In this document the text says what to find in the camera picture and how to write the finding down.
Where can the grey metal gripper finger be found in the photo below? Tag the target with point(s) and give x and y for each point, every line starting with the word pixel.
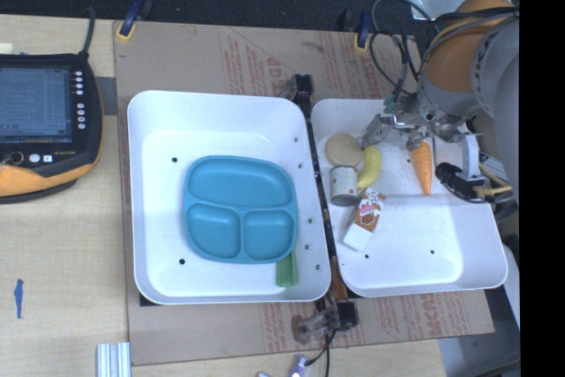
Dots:
pixel 375 131
pixel 416 139

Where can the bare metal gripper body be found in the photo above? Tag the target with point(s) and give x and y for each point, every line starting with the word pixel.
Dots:
pixel 434 125

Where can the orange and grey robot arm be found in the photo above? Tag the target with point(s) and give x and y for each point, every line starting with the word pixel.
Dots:
pixel 454 62

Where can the orange carrot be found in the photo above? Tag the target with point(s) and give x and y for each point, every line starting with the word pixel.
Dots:
pixel 423 165

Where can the yellow banana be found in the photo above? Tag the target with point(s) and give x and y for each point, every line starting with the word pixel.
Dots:
pixel 373 168

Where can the beige round biscuit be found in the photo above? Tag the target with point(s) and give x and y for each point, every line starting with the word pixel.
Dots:
pixel 341 149

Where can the small white can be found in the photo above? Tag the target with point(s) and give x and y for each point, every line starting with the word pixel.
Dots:
pixel 343 185

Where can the white and orange carton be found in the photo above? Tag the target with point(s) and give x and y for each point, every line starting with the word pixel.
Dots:
pixel 365 218

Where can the white plastic tray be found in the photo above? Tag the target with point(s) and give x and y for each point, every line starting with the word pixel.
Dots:
pixel 159 190
pixel 415 234

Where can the blue divided plate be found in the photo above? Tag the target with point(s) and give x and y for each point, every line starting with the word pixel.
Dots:
pixel 238 190

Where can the green vegetable stick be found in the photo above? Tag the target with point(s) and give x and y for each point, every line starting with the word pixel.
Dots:
pixel 287 273

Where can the brown cardboard board, red print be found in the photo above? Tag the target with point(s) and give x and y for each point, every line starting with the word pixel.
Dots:
pixel 185 57

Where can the black cylinder on white bracket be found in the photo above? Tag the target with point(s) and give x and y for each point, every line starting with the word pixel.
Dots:
pixel 469 154

